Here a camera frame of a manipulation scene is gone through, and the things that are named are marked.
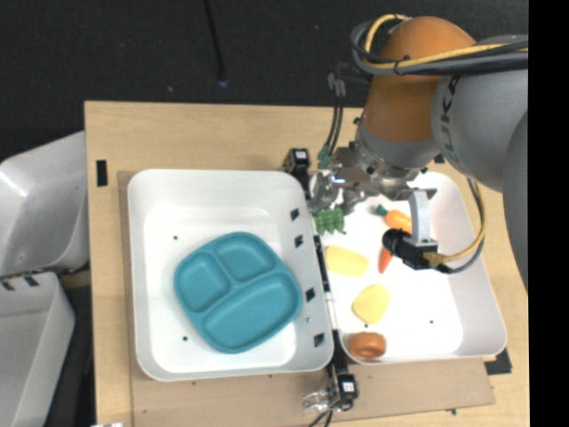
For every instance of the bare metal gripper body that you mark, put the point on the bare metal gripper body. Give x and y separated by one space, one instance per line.
358 167

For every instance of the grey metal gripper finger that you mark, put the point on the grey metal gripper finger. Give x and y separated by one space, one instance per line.
323 191
354 199

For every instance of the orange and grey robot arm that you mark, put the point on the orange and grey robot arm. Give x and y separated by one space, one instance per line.
409 105

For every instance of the green grapes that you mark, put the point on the green grapes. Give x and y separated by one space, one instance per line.
330 221

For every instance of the orange carrot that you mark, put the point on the orange carrot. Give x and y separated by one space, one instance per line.
397 219

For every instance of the yellow potato slice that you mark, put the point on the yellow potato slice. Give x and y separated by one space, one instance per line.
347 261
372 303

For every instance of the white plastic tray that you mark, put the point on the white plastic tray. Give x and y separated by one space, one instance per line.
213 194
418 300

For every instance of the blue divided plate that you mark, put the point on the blue divided plate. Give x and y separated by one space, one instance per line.
235 292

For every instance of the pale wood board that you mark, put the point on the pale wood board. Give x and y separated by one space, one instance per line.
200 136

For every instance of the brown doughnut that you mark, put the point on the brown doughnut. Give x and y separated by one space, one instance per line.
366 346

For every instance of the black cylinder on white bracket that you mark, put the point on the black cylinder on white bracket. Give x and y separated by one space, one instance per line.
409 247

